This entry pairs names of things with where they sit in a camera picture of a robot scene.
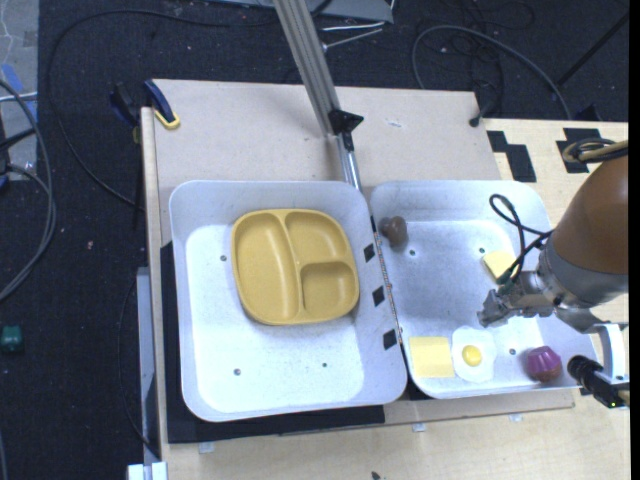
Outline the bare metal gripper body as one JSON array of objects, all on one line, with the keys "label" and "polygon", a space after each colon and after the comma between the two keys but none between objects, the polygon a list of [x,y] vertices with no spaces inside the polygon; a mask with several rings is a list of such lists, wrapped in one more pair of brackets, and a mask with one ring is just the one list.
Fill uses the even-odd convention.
[{"label": "bare metal gripper body", "polygon": [[536,271],[525,271],[509,278],[499,288],[499,307],[506,318],[548,317],[554,311],[545,295],[543,279]]}]

